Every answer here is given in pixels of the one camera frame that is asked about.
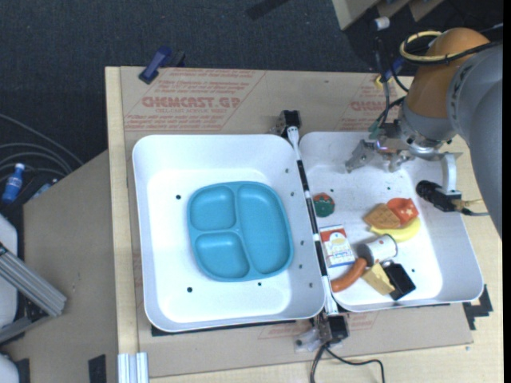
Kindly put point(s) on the white can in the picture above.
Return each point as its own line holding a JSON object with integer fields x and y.
{"x": 381, "y": 248}

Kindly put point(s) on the blue plastic bottle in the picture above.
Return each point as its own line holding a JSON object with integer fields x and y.
{"x": 12, "y": 184}

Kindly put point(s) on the tan toy waffle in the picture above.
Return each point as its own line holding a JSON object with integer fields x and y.
{"x": 381, "y": 216}

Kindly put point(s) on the yellow cheese wedge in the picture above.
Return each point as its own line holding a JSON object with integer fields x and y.
{"x": 379, "y": 279}

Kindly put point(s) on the thin black and white rod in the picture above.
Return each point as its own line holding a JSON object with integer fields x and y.
{"x": 309, "y": 204}

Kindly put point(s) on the black cylinder on white bracket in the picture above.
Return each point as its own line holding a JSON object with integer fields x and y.
{"x": 437, "y": 194}

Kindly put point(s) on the white plastic tray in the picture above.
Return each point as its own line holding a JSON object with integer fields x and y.
{"x": 439, "y": 253}
{"x": 167, "y": 234}

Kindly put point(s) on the red box with white star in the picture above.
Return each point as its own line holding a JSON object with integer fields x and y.
{"x": 405, "y": 210}

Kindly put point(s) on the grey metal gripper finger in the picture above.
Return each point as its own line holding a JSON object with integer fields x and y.
{"x": 399, "y": 161}
{"x": 361, "y": 156}

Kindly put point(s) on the black box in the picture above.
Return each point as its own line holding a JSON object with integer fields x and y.
{"x": 401, "y": 281}

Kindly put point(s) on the yellow banana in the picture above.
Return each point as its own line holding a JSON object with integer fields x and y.
{"x": 403, "y": 234}

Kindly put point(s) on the red and white carton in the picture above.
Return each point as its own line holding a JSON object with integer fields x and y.
{"x": 337, "y": 247}

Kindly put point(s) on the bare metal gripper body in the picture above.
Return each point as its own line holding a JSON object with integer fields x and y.
{"x": 395, "y": 140}

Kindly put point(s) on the red and green toy tomato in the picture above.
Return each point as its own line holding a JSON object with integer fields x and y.
{"x": 323, "y": 206}

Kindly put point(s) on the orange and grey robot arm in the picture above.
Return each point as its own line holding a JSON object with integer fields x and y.
{"x": 471, "y": 94}

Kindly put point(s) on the blue divided plate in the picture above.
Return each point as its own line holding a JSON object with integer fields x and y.
{"x": 259, "y": 230}

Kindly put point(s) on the orange sausage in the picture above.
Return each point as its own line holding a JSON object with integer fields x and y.
{"x": 349, "y": 277}

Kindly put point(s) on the brown cardboard board red print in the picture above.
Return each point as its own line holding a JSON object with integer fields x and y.
{"x": 223, "y": 102}

